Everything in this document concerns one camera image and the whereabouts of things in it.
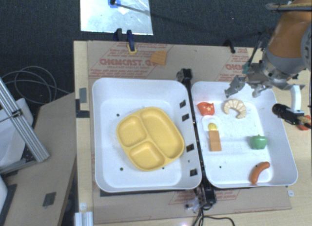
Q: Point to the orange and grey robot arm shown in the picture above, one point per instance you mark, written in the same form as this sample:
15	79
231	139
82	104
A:
287	37

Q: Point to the beige croissant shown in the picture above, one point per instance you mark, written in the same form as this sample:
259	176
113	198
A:
235	105

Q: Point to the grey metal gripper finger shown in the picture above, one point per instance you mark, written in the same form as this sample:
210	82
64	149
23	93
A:
235	85
259	90

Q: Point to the thin black rod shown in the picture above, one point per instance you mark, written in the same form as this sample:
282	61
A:
196	132

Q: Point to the white fried egg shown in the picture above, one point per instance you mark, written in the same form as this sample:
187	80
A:
211	122

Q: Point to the black cylinder on white bracket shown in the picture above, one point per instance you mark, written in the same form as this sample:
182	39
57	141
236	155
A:
285	113

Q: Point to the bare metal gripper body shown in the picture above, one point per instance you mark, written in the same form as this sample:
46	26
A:
260	75

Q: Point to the brown cardboard board red print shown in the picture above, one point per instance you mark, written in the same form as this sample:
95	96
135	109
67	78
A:
136	66

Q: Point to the orange sausage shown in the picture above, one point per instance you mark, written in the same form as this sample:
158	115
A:
257	172

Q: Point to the brown rectangular biscuit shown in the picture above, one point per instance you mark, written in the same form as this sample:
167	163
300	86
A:
215	141

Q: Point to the white plastic tray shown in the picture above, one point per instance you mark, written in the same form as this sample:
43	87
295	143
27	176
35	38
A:
239	161
146	93

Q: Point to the green bell pepper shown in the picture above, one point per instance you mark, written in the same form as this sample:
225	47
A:
259	142

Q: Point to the yellow divided plate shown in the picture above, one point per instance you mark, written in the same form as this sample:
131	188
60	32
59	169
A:
156	132

